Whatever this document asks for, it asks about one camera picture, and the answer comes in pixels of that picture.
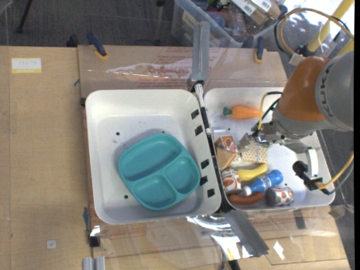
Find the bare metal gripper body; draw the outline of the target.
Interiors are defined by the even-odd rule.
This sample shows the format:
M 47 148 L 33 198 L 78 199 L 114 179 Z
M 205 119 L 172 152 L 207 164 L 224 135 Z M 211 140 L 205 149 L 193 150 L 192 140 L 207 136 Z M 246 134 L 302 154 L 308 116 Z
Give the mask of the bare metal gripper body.
M 296 134 L 293 132 L 289 132 L 286 128 L 282 127 L 276 121 L 262 123 L 260 127 L 259 124 L 256 123 L 251 128 L 251 131 L 251 136 L 255 139 L 255 141 L 262 144 L 288 144 L 293 142 L 299 142 L 302 138 L 311 136 L 313 134 L 312 132 L 306 134 Z

